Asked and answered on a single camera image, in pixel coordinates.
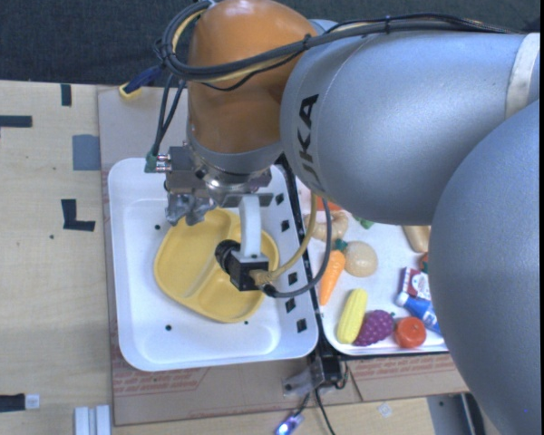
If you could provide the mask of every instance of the toy tomato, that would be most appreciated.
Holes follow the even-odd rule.
[[[409,316],[397,321],[393,337],[402,348],[415,348],[425,342],[427,331],[421,319]]]

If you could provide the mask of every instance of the yellow oval dish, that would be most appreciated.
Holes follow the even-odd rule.
[[[256,312],[264,294],[240,292],[219,266],[214,253],[222,240],[241,242],[239,216],[216,208],[205,220],[188,226],[185,219],[170,228],[155,256],[155,281],[167,296],[222,323],[244,321]],[[274,239],[262,231],[261,251],[269,269],[276,269],[279,254]]]

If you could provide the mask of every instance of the hole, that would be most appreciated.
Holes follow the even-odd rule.
[[[296,321],[296,329],[298,330],[298,333],[300,334],[302,331],[306,330],[306,319],[300,319]]]
[[[287,313],[290,313],[290,311],[296,308],[296,300],[294,298],[290,298],[287,302],[285,302],[285,307],[287,308]]]

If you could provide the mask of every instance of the cardboard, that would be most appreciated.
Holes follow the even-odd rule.
[[[115,162],[147,154],[155,137],[161,95],[162,89],[143,88],[141,95],[125,101],[116,88],[100,88],[98,93],[114,423],[120,426],[292,410],[298,407],[301,396],[285,396],[282,381],[302,372],[308,366],[307,358],[143,372],[127,364],[121,355],[106,180]],[[187,93],[184,92],[174,122],[164,138],[166,146],[180,145],[185,138],[186,102]],[[341,391],[324,392],[324,404],[404,399],[468,390],[448,353],[346,358],[345,362],[351,373],[349,383]]]

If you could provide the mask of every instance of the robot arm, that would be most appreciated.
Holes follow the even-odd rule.
[[[198,15],[181,63],[174,47]],[[539,34],[437,14],[311,24],[226,0],[183,12],[158,54],[190,82],[178,152],[191,183],[168,180],[170,198],[237,206],[284,153],[356,216],[431,225],[432,295],[458,369],[504,434],[541,432]],[[175,219],[198,207],[182,208]]]

